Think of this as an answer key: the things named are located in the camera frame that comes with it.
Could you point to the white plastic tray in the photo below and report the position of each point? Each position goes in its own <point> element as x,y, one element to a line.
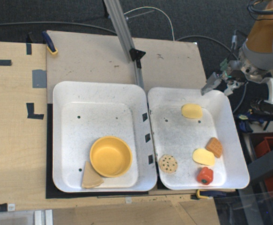
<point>91,125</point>
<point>185,137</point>

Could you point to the pale yellow oval toy food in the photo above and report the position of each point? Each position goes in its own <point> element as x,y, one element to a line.
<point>192,111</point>
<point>203,157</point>

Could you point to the tan pizza slice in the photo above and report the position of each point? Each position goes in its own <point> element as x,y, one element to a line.
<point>89,178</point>

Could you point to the black cylinder on white bracket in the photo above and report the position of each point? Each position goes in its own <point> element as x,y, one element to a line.
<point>262,107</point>

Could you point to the yellow bowl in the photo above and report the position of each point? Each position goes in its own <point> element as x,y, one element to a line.
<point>110,157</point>

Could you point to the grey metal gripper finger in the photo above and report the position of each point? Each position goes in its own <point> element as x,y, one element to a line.
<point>211,82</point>
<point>230,88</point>

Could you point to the orange waffle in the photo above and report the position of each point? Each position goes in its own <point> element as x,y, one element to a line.
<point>214,147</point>

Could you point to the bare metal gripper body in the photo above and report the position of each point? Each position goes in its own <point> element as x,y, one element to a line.
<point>248,71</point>

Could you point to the chocolate chip biscuit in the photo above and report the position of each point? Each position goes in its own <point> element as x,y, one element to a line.
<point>168,164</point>

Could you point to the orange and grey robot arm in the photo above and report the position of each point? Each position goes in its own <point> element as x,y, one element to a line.
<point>261,35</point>

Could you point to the red bell pepper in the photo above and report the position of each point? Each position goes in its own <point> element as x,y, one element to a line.
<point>205,175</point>

